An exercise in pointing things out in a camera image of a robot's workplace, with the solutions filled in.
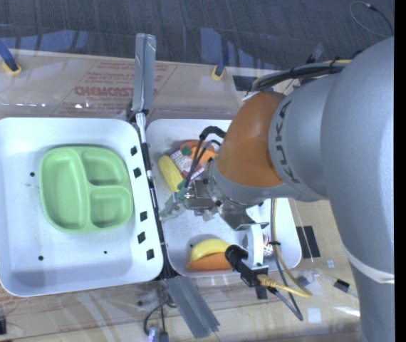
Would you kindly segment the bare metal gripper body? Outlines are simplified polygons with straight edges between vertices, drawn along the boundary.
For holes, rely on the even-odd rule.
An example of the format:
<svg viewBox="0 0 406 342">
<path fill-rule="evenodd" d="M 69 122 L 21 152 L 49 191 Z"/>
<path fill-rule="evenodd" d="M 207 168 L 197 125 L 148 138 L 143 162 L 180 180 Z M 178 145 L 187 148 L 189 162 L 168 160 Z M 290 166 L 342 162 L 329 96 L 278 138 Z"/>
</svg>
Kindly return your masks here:
<svg viewBox="0 0 406 342">
<path fill-rule="evenodd" d="M 184 195 L 184 207 L 204 221 L 213 219 L 222 205 L 222 200 L 213 193 L 211 185 L 208 178 L 194 180 Z"/>
</svg>

